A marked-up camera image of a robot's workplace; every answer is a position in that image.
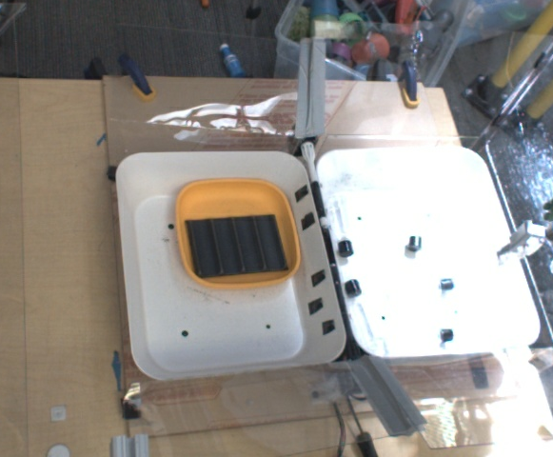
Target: wooden table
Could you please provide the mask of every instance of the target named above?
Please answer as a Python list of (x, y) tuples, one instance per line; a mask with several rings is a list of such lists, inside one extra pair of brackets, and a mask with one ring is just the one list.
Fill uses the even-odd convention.
[[(443, 91), (424, 92), (440, 133), (455, 137)], [(58, 443), (72, 456), (109, 455), (110, 439), (128, 433), (111, 367), (122, 324), (105, 132), (101, 82), (0, 78), (0, 456), (43, 456)], [(535, 403), (553, 436), (543, 393)], [(243, 428), (156, 438), (151, 456), (277, 455), (255, 439), (282, 441), (299, 425), (265, 426), (252, 438)], [(296, 438), (336, 427), (335, 419), (306, 422), (306, 437)], [(443, 455), (553, 455), (553, 439), (535, 437), (535, 427), (515, 427), (508, 445)], [(303, 443), (291, 441), (289, 453)], [(437, 455), (417, 434), (376, 447)]]

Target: blue and yellow clamp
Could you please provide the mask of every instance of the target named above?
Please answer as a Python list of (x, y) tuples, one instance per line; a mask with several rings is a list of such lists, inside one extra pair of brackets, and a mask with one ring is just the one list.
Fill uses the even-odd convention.
[(420, 105), (418, 98), (418, 75), (413, 62), (405, 59), (403, 64), (403, 73), (401, 75), (401, 95), (403, 103), (408, 109), (416, 109)]
[(139, 95), (139, 98), (144, 102), (153, 100), (156, 94), (155, 90), (149, 85), (147, 77), (141, 71), (139, 65), (126, 53), (122, 54), (117, 61), (122, 67), (122, 70), (132, 78), (132, 89)]

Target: yellow pole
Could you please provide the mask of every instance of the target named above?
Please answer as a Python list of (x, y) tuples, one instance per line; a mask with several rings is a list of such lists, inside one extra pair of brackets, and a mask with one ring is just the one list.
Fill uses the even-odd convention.
[(526, 109), (527, 114), (539, 119), (553, 105), (553, 79)]
[(553, 0), (549, 2), (534, 24), (523, 35), (520, 42), (507, 56), (503, 65), (491, 76), (492, 83), (499, 89), (506, 86), (532, 51), (539, 46), (545, 36), (553, 29)]

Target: blue bottle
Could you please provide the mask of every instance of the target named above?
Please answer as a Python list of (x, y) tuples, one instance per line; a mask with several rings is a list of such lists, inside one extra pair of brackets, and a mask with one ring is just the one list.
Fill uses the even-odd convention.
[(226, 65), (227, 73), (232, 78), (246, 78), (247, 74), (242, 68), (238, 56), (234, 54), (228, 44), (222, 44), (219, 51), (223, 55), (223, 62)]

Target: white tray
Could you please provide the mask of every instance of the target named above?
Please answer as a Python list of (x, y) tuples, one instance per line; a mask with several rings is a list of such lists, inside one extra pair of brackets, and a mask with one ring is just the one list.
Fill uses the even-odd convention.
[[(296, 219), (297, 273), (280, 285), (206, 288), (186, 273), (174, 211), (185, 184), (209, 178), (258, 178), (279, 187)], [(127, 157), (116, 175), (120, 233), (134, 360), (154, 379), (222, 375), (332, 361), (346, 342), (311, 193), (299, 202), (306, 169), (283, 152), (152, 152)], [(306, 229), (301, 219), (312, 212)], [(312, 286), (319, 271), (325, 280)], [(310, 314), (309, 304), (320, 309)]]
[[(540, 321), (521, 263), (499, 266), (509, 241), (484, 160), (460, 147), (334, 150), (319, 159), (354, 337), (368, 353), (419, 357), (491, 352), (536, 341)], [(415, 258), (409, 237), (421, 236)], [(442, 278), (454, 289), (442, 291)], [(441, 329), (454, 338), (443, 343)]]

